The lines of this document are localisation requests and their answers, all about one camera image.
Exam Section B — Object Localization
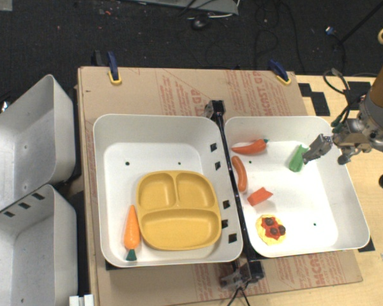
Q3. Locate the yellow pizza slice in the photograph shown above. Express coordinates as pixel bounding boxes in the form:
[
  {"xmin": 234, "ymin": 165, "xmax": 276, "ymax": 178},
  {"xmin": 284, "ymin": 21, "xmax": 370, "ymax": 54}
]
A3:
[{"xmin": 255, "ymin": 214, "xmax": 287, "ymax": 246}]

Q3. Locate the brown cardboard board red print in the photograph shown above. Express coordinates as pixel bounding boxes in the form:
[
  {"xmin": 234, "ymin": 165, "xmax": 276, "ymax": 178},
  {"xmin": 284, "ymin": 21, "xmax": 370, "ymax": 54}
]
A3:
[{"xmin": 77, "ymin": 66, "xmax": 364, "ymax": 306}]

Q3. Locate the thin black rod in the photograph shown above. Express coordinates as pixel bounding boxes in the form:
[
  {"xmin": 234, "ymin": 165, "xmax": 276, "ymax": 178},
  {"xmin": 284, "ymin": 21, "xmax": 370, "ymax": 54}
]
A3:
[{"xmin": 215, "ymin": 112, "xmax": 253, "ymax": 261}]

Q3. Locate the black block with wires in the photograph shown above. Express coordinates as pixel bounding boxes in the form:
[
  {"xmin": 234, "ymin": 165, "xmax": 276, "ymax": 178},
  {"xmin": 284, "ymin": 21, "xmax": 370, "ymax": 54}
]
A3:
[
  {"xmin": 203, "ymin": 99, "xmax": 226, "ymax": 121},
  {"xmin": 219, "ymin": 259, "xmax": 264, "ymax": 289}
]

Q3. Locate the orange carrot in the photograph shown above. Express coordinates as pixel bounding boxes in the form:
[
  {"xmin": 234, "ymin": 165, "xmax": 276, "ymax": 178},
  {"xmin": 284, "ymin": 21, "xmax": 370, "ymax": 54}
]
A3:
[{"xmin": 123, "ymin": 204, "xmax": 142, "ymax": 262}]

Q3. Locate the orange wedge piece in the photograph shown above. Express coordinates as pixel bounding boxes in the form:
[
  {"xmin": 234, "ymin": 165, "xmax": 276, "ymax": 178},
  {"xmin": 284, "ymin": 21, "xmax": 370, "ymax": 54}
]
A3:
[{"xmin": 246, "ymin": 187, "xmax": 274, "ymax": 207}]

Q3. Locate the orange chili pepper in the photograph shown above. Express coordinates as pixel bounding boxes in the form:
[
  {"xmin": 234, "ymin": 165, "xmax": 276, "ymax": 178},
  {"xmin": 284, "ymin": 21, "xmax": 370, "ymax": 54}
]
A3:
[{"xmin": 230, "ymin": 138, "xmax": 270, "ymax": 156}]

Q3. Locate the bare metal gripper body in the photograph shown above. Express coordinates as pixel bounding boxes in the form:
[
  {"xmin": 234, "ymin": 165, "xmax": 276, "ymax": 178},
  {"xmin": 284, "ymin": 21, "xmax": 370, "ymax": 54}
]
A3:
[{"xmin": 331, "ymin": 117, "xmax": 383, "ymax": 155}]

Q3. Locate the green toy pepper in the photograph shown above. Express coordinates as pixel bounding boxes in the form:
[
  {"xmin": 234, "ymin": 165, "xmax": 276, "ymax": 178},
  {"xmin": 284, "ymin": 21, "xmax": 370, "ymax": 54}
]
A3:
[{"xmin": 288, "ymin": 143, "xmax": 310, "ymax": 173}]

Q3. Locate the yellow divided plate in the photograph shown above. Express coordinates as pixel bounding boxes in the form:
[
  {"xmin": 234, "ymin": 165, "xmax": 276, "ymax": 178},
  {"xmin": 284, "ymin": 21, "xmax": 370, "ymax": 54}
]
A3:
[{"xmin": 135, "ymin": 170, "xmax": 223, "ymax": 252}]

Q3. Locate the white plastic tray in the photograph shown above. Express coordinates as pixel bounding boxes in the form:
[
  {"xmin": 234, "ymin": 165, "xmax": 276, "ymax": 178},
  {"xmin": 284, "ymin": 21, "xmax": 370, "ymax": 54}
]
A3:
[
  {"xmin": 92, "ymin": 113, "xmax": 244, "ymax": 268},
  {"xmin": 0, "ymin": 74, "xmax": 77, "ymax": 220},
  {"xmin": 223, "ymin": 115, "xmax": 371, "ymax": 259},
  {"xmin": 0, "ymin": 183, "xmax": 79, "ymax": 306}
]

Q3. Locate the orange sausage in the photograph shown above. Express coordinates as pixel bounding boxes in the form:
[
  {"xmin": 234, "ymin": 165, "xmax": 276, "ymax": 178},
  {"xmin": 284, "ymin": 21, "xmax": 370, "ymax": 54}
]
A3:
[{"xmin": 230, "ymin": 155, "xmax": 248, "ymax": 193}]

